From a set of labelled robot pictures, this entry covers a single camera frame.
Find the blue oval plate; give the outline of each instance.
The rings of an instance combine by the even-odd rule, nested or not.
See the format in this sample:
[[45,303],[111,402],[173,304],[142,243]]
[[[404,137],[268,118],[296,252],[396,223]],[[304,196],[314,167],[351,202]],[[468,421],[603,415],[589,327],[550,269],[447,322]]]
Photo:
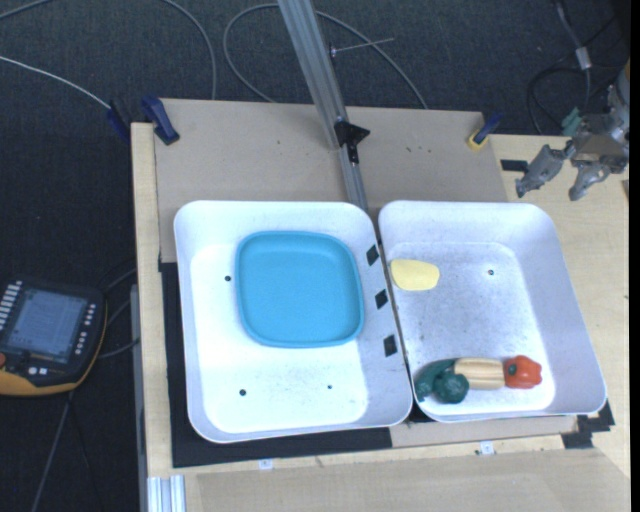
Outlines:
[[254,233],[238,245],[235,273],[240,319],[260,343],[326,347],[362,330],[358,268],[337,238],[304,231]]

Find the wooden table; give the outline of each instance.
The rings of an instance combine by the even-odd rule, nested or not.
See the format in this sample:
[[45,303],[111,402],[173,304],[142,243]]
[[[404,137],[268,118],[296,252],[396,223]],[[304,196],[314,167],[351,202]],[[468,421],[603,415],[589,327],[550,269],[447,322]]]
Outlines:
[[[251,136],[235,142],[238,147],[245,148],[244,153],[252,154],[246,146],[247,139],[250,143],[262,147],[264,155],[265,147],[282,147],[283,141],[294,137],[291,130],[295,130],[304,136],[303,139],[306,137],[308,142],[297,144],[293,149],[282,148],[283,151],[275,157],[280,159],[279,165],[291,158],[292,155],[287,151],[296,152],[298,158],[295,161],[298,164],[304,158],[313,161],[327,158],[327,161],[332,161],[332,155],[322,149],[319,142],[322,137],[318,131],[320,128],[314,122],[313,110],[309,110],[313,107],[265,107],[264,104],[182,100],[167,100],[166,103],[172,119],[177,119],[177,130],[184,130],[185,135],[201,133],[203,126],[198,123],[205,123],[205,127],[206,123],[211,123],[211,126],[218,127],[218,131],[220,126],[226,131],[233,132],[233,126],[246,131],[247,122],[257,119],[249,129]],[[194,119],[198,116],[196,112],[209,112],[208,109],[220,116],[212,118],[205,113],[202,119]],[[181,117],[183,111],[188,115]],[[268,119],[271,115],[276,116],[274,125],[277,128],[269,125],[268,131],[261,132],[260,120],[264,122],[264,116]],[[290,126],[291,115],[300,115],[302,129]],[[391,140],[372,139],[369,146],[363,143],[363,173],[366,173],[367,158],[371,159],[371,155],[375,155],[375,162],[370,160],[370,166],[393,165],[397,160],[398,148],[405,152],[403,161],[410,158],[410,162],[413,162],[405,166],[406,172],[411,172],[412,166],[425,162],[427,168],[432,164],[433,171],[428,169],[429,172],[442,176],[444,182],[447,179],[444,171],[452,167],[451,162],[457,162],[457,177],[453,177],[454,180],[459,180],[456,188],[447,190],[441,180],[429,190],[412,192],[418,197],[409,197],[411,199],[422,196],[432,199],[433,196],[430,194],[440,193],[436,198],[458,194],[458,197],[452,199],[465,200],[466,193],[467,197],[470,197],[469,200],[489,200],[482,197],[477,199],[473,192],[465,192],[464,180],[460,181],[460,176],[464,176],[461,174],[463,172],[484,172],[486,180],[480,176],[481,179],[476,179],[475,185],[473,179],[471,180],[470,186],[475,187],[476,195],[486,194],[487,197],[491,197],[493,194],[493,197],[496,197],[497,193],[497,200],[518,201],[514,180],[519,174],[500,173],[500,160],[530,161],[545,143],[553,148],[561,148],[565,141],[560,137],[494,135],[490,144],[482,150],[483,153],[472,156],[464,153],[470,151],[464,145],[464,134],[471,133],[472,129],[478,127],[478,123],[481,124],[482,118],[477,113],[350,109],[350,117],[357,124],[361,124],[358,118],[374,124],[383,120],[382,129],[389,128],[392,134],[399,137],[394,139],[394,135],[391,135]],[[424,127],[427,129],[420,128],[420,123],[425,123]],[[406,133],[402,134],[403,126],[415,134],[413,140],[406,140]],[[443,131],[449,136],[434,143],[434,135],[431,132],[438,132],[438,137],[442,137]],[[200,145],[196,147],[201,147],[206,140],[196,140]],[[214,146],[216,143],[224,145],[229,142],[212,142]],[[559,434],[577,432],[579,428],[577,419],[572,416],[447,425],[404,423],[391,428],[393,448],[389,450],[275,459],[264,463],[270,468],[266,471],[260,470],[261,465],[257,461],[176,469],[173,468],[171,460],[163,298],[158,261],[159,255],[161,258],[170,259],[172,251],[171,233],[167,232],[163,219],[167,215],[171,216],[171,212],[181,202],[187,201],[190,192],[186,193],[183,190],[184,187],[179,184],[180,177],[176,178],[175,194],[171,191],[170,197],[167,198],[167,192],[162,192],[163,185],[159,192],[159,169],[176,155],[169,152],[173,150],[158,144],[161,143],[154,137],[151,125],[133,125],[132,154],[142,352],[139,371],[143,384],[143,451],[146,463],[146,475],[142,476],[149,477],[150,488],[159,489],[158,484],[161,484],[163,479],[173,476],[174,482],[177,482],[176,488],[180,492],[181,483],[184,481],[185,503],[190,512],[387,511],[437,510],[443,507],[446,510],[459,510],[462,506],[479,511],[506,510],[507,506],[532,511],[630,510],[629,203],[628,192],[625,194],[622,185],[622,180],[628,179],[626,173],[611,176],[604,183],[592,187],[582,200],[571,202],[568,199],[568,189],[575,178],[575,170],[567,164],[553,182],[539,191],[528,193],[523,199],[543,208],[556,224],[578,302],[608,386],[609,402],[616,425],[610,432],[595,434],[596,448],[564,449]],[[422,150],[422,155],[414,154]],[[233,151],[220,154],[216,165],[231,168],[238,166],[246,172],[247,164],[237,159],[229,159],[231,154]],[[178,157],[178,161],[184,158],[180,155]],[[193,167],[202,165],[198,164],[197,155],[194,158]],[[251,158],[254,159],[254,165],[264,165],[261,158]],[[477,159],[478,165],[474,166],[475,168],[461,169],[460,166],[469,159]],[[493,166],[493,169],[487,171],[488,166]],[[332,172],[339,172],[337,163]],[[377,182],[370,181],[367,184],[365,175],[365,186],[369,187],[367,195],[370,204],[379,208],[384,203],[385,196],[377,192],[372,194],[371,188],[384,177],[379,173],[376,176]],[[319,194],[320,200],[343,200],[340,196],[343,191],[340,189],[339,180],[329,177],[325,181],[327,190],[324,192],[309,189],[304,184],[300,186],[306,187],[306,194]],[[499,192],[496,192],[496,183],[501,187]],[[198,198],[219,198],[215,196],[215,191],[220,190],[219,185],[218,183],[211,187],[206,183],[202,184],[199,187]],[[231,181],[228,187],[243,198],[243,189],[238,187],[237,183]],[[434,188],[438,187],[441,190],[434,191]],[[276,195],[295,194],[295,187],[293,191],[282,192],[281,189],[269,189],[267,185],[266,190]],[[392,199],[402,197],[403,193],[401,188],[393,188]],[[301,200],[307,199],[303,194]],[[172,201],[174,203],[167,206],[167,203]],[[479,456],[478,453],[484,450],[495,451],[496,454]],[[154,506],[158,505],[157,499],[159,498],[154,494]]]

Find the black mat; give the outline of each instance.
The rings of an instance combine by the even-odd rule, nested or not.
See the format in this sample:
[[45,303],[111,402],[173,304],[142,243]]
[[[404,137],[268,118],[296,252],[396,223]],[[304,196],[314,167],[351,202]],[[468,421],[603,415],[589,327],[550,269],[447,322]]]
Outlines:
[[178,267],[175,263],[165,263],[161,265],[161,271],[171,409],[171,446],[175,467],[391,448],[388,428],[305,434],[231,444],[212,443],[200,437],[191,426],[187,415]]

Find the green pepper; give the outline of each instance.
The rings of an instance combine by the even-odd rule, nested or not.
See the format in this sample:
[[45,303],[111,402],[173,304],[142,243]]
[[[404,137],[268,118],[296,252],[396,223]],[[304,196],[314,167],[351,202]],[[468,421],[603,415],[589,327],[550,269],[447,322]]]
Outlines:
[[438,377],[438,375],[440,375],[442,372],[451,368],[455,364],[455,362],[455,359],[444,359],[442,361],[430,363],[422,368],[422,370],[420,370],[420,373],[413,381],[418,402],[424,401],[425,398],[433,393],[433,384],[436,380],[436,377]]
[[469,381],[462,374],[444,372],[436,377],[433,391],[443,402],[459,404],[467,396]]

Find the display screen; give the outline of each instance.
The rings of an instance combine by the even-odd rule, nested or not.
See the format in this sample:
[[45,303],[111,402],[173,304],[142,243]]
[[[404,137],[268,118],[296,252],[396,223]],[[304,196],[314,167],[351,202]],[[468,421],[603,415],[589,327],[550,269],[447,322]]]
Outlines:
[[26,289],[4,345],[66,363],[86,307],[87,301],[80,297]]

